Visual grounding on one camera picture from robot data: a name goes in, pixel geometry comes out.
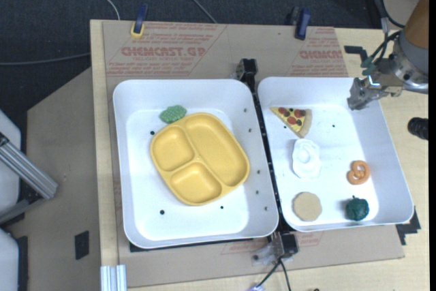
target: blue clamp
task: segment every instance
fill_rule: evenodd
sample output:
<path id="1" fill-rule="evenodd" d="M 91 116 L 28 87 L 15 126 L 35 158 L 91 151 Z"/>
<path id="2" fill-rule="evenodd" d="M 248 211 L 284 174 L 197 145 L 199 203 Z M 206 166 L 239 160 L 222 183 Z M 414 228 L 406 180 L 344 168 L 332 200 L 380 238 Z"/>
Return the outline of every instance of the blue clamp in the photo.
<path id="1" fill-rule="evenodd" d="M 295 38 L 299 40 L 306 39 L 306 30 L 307 26 L 309 26 L 309 22 L 311 20 L 311 10 L 307 7 L 304 7 L 300 11 L 300 18 L 297 22 L 297 28 L 295 29 Z"/>
<path id="2" fill-rule="evenodd" d="M 130 30 L 130 35 L 136 39 L 140 39 L 142 34 L 144 34 L 145 29 L 145 19 L 147 16 L 147 12 L 149 10 L 149 6 L 145 3 L 141 4 L 138 16 L 136 17 L 136 22 L 133 23 Z"/>

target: green broccoli toy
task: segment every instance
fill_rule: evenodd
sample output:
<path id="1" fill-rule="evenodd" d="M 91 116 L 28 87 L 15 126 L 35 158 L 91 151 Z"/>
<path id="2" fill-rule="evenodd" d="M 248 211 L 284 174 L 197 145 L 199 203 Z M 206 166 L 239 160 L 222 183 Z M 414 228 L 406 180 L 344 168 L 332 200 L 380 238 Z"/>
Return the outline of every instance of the green broccoli toy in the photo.
<path id="1" fill-rule="evenodd" d="M 182 106 L 171 106 L 165 109 L 159 118 L 167 124 L 171 124 L 179 119 L 182 119 L 186 115 L 186 109 Z"/>

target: cardboard sheet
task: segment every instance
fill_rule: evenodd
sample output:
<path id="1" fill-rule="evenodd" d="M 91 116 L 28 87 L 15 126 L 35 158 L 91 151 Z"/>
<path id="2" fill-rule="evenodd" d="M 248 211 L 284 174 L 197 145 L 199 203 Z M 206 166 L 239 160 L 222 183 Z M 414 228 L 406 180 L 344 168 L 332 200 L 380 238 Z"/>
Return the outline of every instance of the cardboard sheet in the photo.
<path id="1" fill-rule="evenodd" d="M 295 28 L 291 26 L 146 22 L 144 36 L 138 40 L 130 37 L 131 24 L 102 23 L 119 262 L 127 266 L 128 286 L 264 273 L 268 267 L 253 265 L 251 257 L 268 243 L 266 238 L 148 251 L 132 249 L 123 231 L 112 93 L 117 84 L 131 78 L 233 78 L 242 58 L 256 59 L 257 82 L 267 76 L 347 76 L 334 29 L 309 27 L 306 40 L 300 41 L 294 38 Z M 404 256 L 394 226 L 296 236 L 300 252 L 288 263 L 289 269 Z M 359 249 L 354 247 L 356 239 L 360 240 Z"/>

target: orange pretzel toy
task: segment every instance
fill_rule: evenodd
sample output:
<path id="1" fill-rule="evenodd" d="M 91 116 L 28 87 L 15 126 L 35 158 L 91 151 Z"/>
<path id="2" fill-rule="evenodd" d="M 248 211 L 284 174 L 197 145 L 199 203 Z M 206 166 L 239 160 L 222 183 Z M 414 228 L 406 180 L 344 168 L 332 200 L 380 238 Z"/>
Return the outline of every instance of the orange pretzel toy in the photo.
<path id="1" fill-rule="evenodd" d="M 363 160 L 356 160 L 352 164 L 352 170 L 348 172 L 348 181 L 353 185 L 361 185 L 365 183 L 370 175 L 371 171 L 369 165 Z"/>

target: green pepper toy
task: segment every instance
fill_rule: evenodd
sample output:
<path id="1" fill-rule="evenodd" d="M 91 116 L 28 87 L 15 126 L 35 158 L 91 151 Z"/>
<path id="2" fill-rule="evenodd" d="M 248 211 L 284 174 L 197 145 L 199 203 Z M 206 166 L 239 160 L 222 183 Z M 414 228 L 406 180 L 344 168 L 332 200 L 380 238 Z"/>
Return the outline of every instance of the green pepper toy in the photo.
<path id="1" fill-rule="evenodd" d="M 361 221 L 369 214 L 369 205 L 365 199 L 353 198 L 347 203 L 345 208 L 347 218 L 354 221 Z"/>

